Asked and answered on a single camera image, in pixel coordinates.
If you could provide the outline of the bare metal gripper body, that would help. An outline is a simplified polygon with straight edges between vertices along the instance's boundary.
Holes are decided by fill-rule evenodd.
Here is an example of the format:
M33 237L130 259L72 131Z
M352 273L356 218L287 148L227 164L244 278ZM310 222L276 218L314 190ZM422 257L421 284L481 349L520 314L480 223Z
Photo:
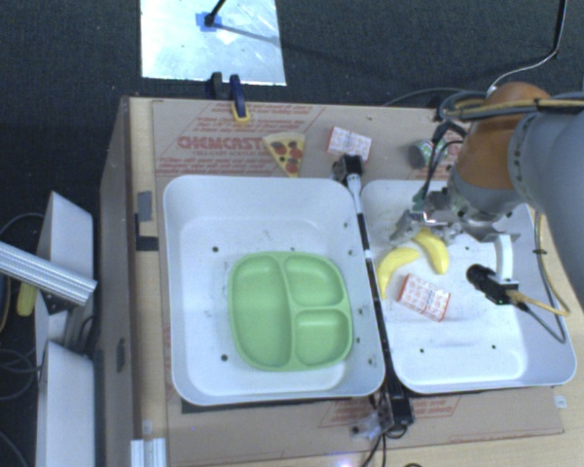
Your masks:
M419 212L421 222L440 238L443 228L449 225L460 225L462 234L475 240L497 237L497 229L493 226L497 216L477 209L452 188L426 193L421 189L413 198L413 211Z

